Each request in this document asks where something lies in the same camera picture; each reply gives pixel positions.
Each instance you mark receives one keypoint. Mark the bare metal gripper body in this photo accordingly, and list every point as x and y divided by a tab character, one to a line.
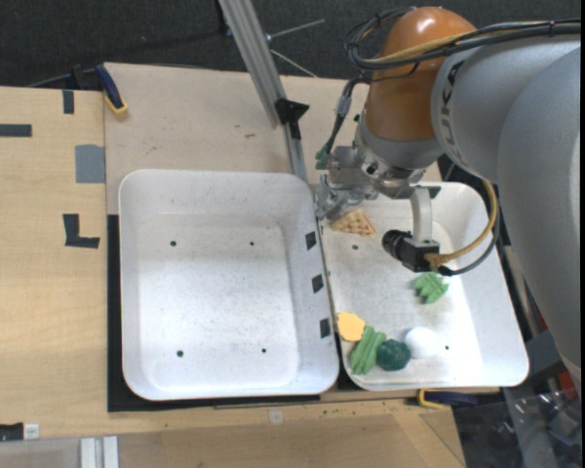
370	178

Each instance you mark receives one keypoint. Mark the yellow biscuit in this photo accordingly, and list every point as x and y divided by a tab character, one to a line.
349	327

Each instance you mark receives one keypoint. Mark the green bean bundle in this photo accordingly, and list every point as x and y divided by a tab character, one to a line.
365	352

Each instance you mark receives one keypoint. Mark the dark green broccoli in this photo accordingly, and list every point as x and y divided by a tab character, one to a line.
393	356

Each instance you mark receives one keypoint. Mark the white plastic tray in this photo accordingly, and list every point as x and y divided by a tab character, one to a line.
385	300
224	300

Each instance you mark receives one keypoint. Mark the light green leaf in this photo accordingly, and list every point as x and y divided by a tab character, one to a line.
431	288

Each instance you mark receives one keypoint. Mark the tan waffle slice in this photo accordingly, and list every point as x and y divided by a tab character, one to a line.
359	226

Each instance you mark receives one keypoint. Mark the pale brown flat board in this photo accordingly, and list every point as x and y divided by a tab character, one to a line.
200	125

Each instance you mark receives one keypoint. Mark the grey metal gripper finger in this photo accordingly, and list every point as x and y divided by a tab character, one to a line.
323	202
347	204

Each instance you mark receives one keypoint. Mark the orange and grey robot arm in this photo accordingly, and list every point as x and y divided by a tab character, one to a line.
507	115

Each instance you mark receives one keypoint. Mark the black cylinder on white bracket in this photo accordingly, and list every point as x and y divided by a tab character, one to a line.
412	252

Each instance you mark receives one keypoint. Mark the white egg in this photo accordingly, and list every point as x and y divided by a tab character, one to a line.
421	342

